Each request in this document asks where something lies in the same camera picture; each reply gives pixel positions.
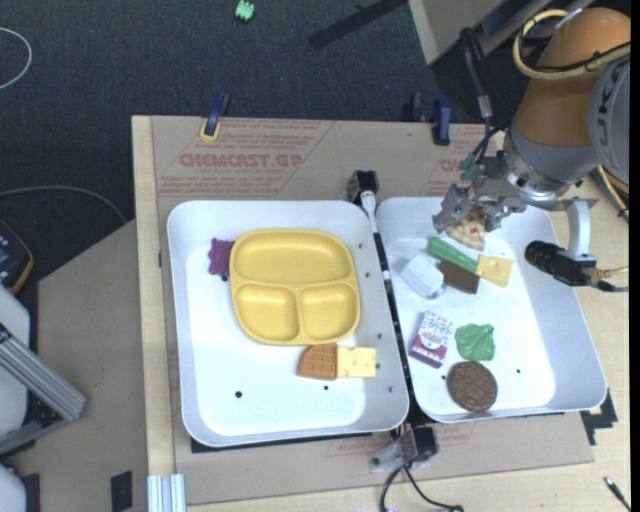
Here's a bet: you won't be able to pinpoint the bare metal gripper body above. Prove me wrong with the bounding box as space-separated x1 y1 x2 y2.
468 149 572 212

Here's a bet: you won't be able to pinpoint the pizza slice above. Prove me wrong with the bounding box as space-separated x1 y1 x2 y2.
444 202 487 252

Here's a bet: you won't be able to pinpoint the green celery stick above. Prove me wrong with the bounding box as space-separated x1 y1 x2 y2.
426 235 479 274

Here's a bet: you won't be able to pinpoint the yellow cheese slice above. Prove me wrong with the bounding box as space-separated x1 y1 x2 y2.
335 345 378 380
474 253 515 288

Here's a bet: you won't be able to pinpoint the brown chocolate bar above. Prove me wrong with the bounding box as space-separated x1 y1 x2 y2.
438 259 482 296

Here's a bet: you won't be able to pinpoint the white carton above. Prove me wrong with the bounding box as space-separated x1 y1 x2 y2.
398 252 447 300

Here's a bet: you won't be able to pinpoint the thin black and white rod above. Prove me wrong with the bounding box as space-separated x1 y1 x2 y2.
360 191 417 427

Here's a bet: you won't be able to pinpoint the white plastic tray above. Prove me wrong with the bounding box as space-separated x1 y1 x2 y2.
166 199 411 448
374 195 609 425

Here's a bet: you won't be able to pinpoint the green lettuce leaf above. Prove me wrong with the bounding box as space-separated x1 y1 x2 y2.
453 322 497 363

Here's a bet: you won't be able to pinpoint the brown cardboard board red print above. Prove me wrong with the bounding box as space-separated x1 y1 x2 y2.
149 115 596 506

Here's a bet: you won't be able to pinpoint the brown burger patty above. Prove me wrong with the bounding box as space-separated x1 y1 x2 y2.
445 360 500 414

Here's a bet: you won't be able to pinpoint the yellow divided plate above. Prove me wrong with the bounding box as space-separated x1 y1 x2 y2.
228 228 362 347

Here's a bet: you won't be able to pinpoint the brown waffle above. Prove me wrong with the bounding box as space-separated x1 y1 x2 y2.
296 342 340 383

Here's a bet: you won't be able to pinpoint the purple grapes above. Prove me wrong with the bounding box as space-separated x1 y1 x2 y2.
207 237 237 276

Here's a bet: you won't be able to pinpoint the black cylinder on white bracket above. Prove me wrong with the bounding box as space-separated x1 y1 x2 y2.
523 197 601 288

